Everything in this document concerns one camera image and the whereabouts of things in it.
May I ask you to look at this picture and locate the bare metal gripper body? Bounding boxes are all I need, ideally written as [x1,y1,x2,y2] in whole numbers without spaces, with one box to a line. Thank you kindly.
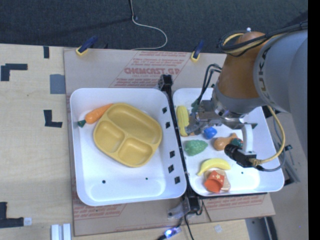
[195,99,251,130]

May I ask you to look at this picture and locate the yellow corn cob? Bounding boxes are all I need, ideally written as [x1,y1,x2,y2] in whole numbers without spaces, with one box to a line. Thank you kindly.
[175,105,190,138]

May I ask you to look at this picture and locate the thin black rod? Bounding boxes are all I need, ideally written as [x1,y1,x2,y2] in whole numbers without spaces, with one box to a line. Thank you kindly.
[165,83,199,211]

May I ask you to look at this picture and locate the blue cube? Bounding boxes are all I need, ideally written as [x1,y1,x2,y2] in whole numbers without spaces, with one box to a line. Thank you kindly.
[203,126,218,140]

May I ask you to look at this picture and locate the green grapes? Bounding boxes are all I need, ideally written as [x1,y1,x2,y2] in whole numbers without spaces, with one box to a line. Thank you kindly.
[183,139,209,157]

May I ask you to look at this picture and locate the brown chicken drumstick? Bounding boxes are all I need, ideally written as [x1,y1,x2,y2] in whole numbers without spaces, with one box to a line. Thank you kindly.
[212,132,240,152]

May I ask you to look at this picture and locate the dark green and red toy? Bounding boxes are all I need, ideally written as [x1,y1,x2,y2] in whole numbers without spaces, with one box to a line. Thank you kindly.
[230,137,244,149]

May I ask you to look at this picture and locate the yellow banana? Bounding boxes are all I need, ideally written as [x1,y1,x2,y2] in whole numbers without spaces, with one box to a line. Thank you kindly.
[196,157,232,177]

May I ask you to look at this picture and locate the orange packet with stars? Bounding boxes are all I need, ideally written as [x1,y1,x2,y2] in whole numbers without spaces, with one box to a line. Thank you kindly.
[203,170,225,194]

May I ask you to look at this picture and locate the yellow divided plate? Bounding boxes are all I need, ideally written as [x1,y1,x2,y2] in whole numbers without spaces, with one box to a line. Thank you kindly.
[92,102,164,169]

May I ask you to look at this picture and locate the white plastic tray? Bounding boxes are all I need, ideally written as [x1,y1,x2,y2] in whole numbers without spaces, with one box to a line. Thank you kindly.
[69,87,188,207]
[172,87,286,198]

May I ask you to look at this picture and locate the brown cardboard board red print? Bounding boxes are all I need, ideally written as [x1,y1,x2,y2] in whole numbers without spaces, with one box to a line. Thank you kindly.
[62,47,276,237]

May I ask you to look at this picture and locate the orange carrot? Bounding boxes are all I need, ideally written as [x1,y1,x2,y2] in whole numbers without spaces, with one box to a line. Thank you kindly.
[76,103,115,128]

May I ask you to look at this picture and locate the black block with thin wires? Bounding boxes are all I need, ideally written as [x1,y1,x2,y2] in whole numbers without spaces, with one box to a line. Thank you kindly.
[158,74,174,92]
[186,195,204,214]

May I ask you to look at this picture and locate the black cylinder on white bracket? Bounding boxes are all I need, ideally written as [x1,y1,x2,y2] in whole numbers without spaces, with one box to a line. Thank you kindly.
[223,123,258,169]

